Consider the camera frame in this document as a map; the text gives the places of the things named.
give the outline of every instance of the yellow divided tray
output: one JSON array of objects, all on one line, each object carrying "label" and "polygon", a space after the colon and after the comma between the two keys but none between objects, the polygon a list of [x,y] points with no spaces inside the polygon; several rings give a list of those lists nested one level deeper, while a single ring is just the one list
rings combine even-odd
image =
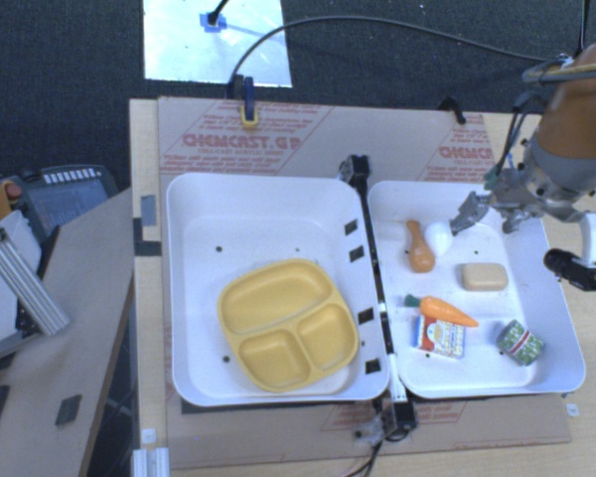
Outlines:
[{"label": "yellow divided tray", "polygon": [[274,393],[293,391],[346,366],[358,330],[329,275],[288,259],[241,276],[219,298],[219,319],[249,378]]}]

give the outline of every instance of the orange carrot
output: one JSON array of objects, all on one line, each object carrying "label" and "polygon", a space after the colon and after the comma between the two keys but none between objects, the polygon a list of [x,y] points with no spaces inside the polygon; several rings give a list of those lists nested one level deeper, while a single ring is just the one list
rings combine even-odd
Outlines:
[{"label": "orange carrot", "polygon": [[427,295],[421,300],[412,295],[406,295],[404,305],[408,307],[419,307],[424,316],[430,316],[437,320],[464,325],[465,327],[479,327],[479,322],[463,311],[460,311],[452,304],[437,297]]}]

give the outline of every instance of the dark floor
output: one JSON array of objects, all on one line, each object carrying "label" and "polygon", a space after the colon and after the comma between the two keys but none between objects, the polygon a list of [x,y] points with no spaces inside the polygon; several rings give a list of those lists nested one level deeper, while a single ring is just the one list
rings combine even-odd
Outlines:
[{"label": "dark floor", "polygon": [[[581,0],[281,0],[285,22],[325,15],[407,21],[525,55],[573,54]],[[142,0],[0,0],[0,175],[23,167],[106,166],[130,184],[128,100],[223,97],[224,86],[143,77]],[[586,43],[596,41],[591,0]],[[508,111],[534,61],[367,23],[287,32],[293,87],[258,97],[337,105]],[[129,341],[90,475],[126,475],[133,386]]]}]

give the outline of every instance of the green can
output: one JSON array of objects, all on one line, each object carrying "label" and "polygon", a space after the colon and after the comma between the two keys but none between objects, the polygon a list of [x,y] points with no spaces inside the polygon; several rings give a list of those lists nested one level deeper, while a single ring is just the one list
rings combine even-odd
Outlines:
[{"label": "green can", "polygon": [[497,338],[497,346],[521,366],[529,366],[545,344],[517,320],[510,322]]}]

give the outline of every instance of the white egg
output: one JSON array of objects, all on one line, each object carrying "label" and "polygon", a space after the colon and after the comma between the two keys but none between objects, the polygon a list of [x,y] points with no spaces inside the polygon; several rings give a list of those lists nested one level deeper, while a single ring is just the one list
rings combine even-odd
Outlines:
[{"label": "white egg", "polygon": [[447,221],[436,221],[426,227],[424,240],[436,257],[445,254],[453,243],[453,233]]}]

